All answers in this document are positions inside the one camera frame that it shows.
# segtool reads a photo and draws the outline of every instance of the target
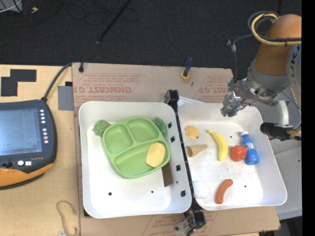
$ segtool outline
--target toy banana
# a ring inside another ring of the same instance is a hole
[[[214,137],[219,146],[219,161],[224,160],[228,154],[228,145],[226,139],[222,134],[215,133],[212,130],[209,130],[208,132]]]

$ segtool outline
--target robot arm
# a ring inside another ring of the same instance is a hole
[[[273,23],[266,35],[259,35],[256,24],[270,18]],[[276,106],[280,113],[280,122],[264,123],[261,131],[282,141],[295,139],[296,136],[288,132],[292,130],[288,125],[286,112],[289,101],[275,101],[274,98],[288,86],[301,94],[302,17],[261,13],[249,26],[253,36],[261,44],[248,68],[247,77],[235,82],[230,96],[225,95],[221,113],[232,117],[239,110],[253,106],[256,102]]]

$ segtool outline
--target orange sausage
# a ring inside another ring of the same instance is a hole
[[[220,204],[223,203],[223,197],[224,197],[225,191],[232,184],[233,184],[233,180],[232,179],[226,179],[220,184],[220,186],[219,186],[219,188],[217,190],[217,194],[216,194],[216,203],[217,204],[220,205]]]

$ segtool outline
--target tomato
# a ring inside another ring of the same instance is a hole
[[[242,161],[247,154],[247,149],[241,145],[235,145],[231,148],[231,157],[235,162]]]

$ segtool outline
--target white cable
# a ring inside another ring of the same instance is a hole
[[[18,0],[18,2],[16,3],[16,5],[19,5],[21,2],[22,2],[22,0]],[[1,13],[1,12],[5,12],[5,11],[8,11],[8,10],[11,10],[11,9],[13,9],[13,8],[15,8],[15,7],[16,7],[16,6],[14,5],[14,6],[10,7],[10,8],[4,9],[4,10],[0,10],[0,13]]]

